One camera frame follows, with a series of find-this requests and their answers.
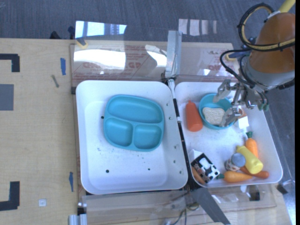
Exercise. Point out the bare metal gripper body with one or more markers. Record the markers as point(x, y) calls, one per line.
point(251, 97)

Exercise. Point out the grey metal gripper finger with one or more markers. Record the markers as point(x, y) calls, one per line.
point(230, 116)
point(222, 90)

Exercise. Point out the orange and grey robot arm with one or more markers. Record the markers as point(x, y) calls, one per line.
point(272, 53)

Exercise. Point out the white cube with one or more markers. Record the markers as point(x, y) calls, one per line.
point(243, 122)

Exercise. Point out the beige toy bread slice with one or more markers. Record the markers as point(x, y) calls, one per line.
point(212, 115)

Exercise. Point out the blue bowl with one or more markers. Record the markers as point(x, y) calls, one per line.
point(207, 101)

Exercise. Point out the white plastic tray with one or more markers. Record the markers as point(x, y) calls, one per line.
point(131, 167)
point(218, 142)

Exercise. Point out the orange carrot with green top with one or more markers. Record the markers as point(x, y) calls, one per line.
point(236, 176)
point(251, 145)

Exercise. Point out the orange squeeze bottle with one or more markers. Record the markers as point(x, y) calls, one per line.
point(193, 118)

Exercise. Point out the small can with grey lid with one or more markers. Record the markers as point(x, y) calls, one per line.
point(237, 160)

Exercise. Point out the yellow squeeze bottle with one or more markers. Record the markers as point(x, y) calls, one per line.
point(250, 160)

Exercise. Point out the cow print milk carton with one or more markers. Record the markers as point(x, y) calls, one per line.
point(206, 167)

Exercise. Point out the blue divided plate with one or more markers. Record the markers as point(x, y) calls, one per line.
point(133, 111)

